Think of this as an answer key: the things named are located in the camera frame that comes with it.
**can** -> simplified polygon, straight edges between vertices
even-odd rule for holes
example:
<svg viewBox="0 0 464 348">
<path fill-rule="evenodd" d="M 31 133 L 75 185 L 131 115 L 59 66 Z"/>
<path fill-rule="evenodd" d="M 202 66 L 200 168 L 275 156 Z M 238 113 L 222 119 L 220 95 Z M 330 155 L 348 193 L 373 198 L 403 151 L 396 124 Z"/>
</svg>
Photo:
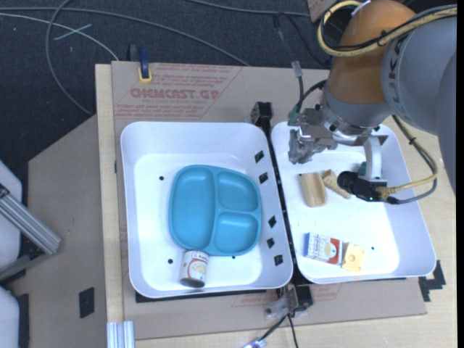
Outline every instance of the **can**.
<svg viewBox="0 0 464 348">
<path fill-rule="evenodd" d="M 199 250 L 188 250 L 183 255 L 181 283 L 197 289 L 204 287 L 209 258 L 208 254 Z"/>
</svg>

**blue clip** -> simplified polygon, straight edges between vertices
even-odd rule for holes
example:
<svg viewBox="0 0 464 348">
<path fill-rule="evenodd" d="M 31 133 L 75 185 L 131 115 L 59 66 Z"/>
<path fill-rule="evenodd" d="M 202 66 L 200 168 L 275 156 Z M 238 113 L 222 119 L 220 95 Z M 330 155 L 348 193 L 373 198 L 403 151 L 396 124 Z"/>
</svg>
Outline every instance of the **blue clip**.
<svg viewBox="0 0 464 348">
<path fill-rule="evenodd" d="M 138 46 L 138 58 L 140 59 L 138 79 L 141 83 L 150 84 L 152 81 L 152 72 L 148 63 L 148 54 L 146 53 L 145 45 Z"/>
</svg>

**black floor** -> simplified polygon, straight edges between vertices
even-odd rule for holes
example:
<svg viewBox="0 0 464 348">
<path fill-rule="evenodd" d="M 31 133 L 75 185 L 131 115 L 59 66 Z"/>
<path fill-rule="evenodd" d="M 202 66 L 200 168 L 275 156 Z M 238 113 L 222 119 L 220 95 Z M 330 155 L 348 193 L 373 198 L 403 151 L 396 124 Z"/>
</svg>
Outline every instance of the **black floor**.
<svg viewBox="0 0 464 348">
<path fill-rule="evenodd" d="M 90 39 L 77 34 L 63 36 L 68 31 L 53 28 L 49 37 L 50 63 L 64 90 L 86 112 L 65 96 L 47 65 L 48 25 L 25 17 L 48 21 L 53 10 L 30 8 L 56 8 L 63 1 L 0 0 L 0 160 L 14 173 L 95 113 L 94 65 L 110 63 L 113 59 L 106 49 Z M 245 9 L 308 13 L 305 0 L 202 1 Z M 416 12 L 456 2 L 405 1 Z M 7 9 L 11 7 L 28 9 Z M 84 33 L 101 41 L 119 59 L 126 58 L 129 44 L 146 44 L 152 62 L 241 64 L 218 50 L 167 29 L 172 28 L 208 41 L 251 66 L 290 66 L 271 16 L 230 12 L 183 0 L 74 0 L 67 8 L 104 10 L 165 26 L 153 27 L 95 12 L 63 11 L 59 14 L 56 23 L 83 28 Z M 330 58 L 320 50 L 315 39 L 317 23 L 312 24 L 307 18 L 296 21 L 311 55 L 290 22 L 283 20 L 282 27 L 301 66 L 330 66 Z"/>
</svg>

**blue divided plate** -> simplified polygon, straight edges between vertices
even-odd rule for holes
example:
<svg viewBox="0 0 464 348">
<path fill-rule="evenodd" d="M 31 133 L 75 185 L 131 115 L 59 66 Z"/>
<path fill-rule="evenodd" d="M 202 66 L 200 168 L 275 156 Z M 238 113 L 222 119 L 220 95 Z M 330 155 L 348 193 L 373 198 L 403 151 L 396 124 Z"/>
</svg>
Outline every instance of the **blue divided plate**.
<svg viewBox="0 0 464 348">
<path fill-rule="evenodd" d="M 174 178 L 169 229 L 184 249 L 241 255 L 258 242 L 261 199 L 246 175 L 221 167 L 190 165 Z"/>
</svg>

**white tray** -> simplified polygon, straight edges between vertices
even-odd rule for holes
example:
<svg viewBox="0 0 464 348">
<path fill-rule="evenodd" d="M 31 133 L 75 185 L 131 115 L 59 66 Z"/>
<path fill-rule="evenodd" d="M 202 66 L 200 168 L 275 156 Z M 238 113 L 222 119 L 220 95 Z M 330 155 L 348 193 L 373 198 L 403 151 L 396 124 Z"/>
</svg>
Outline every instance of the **white tray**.
<svg viewBox="0 0 464 348">
<path fill-rule="evenodd" d="M 384 204 L 365 202 L 352 196 L 344 199 L 327 189 L 327 203 L 308 207 L 303 197 L 300 176 L 303 173 L 335 174 L 356 171 L 365 161 L 362 147 L 338 145 L 334 150 L 315 154 L 312 161 L 293 165 L 288 158 L 291 128 L 286 123 L 272 130 L 272 142 L 278 160 L 288 210 L 297 265 L 303 276 L 314 283 L 338 283 L 380 278 L 424 276 L 433 271 L 436 258 L 418 202 Z M 382 125 L 376 133 L 388 135 L 381 147 L 382 173 L 389 186 L 410 182 L 396 136 Z M 415 196 L 412 189 L 394 195 L 400 199 Z M 304 238 L 308 232 L 353 242 L 367 249 L 359 273 L 304 256 Z"/>
<path fill-rule="evenodd" d="M 124 129 L 120 141 L 129 273 L 140 294 L 159 298 L 277 289 L 289 282 L 293 264 L 268 143 L 259 128 L 247 123 L 137 122 Z M 260 152 L 263 158 L 256 162 L 255 155 Z M 168 227 L 174 177 L 183 167 L 196 164 L 248 175 L 257 184 L 262 201 L 262 231 L 257 246 L 237 257 L 210 257 L 203 289 L 191 289 L 179 282 L 185 250 L 173 241 Z M 260 183 L 264 173 L 268 179 Z"/>
</svg>

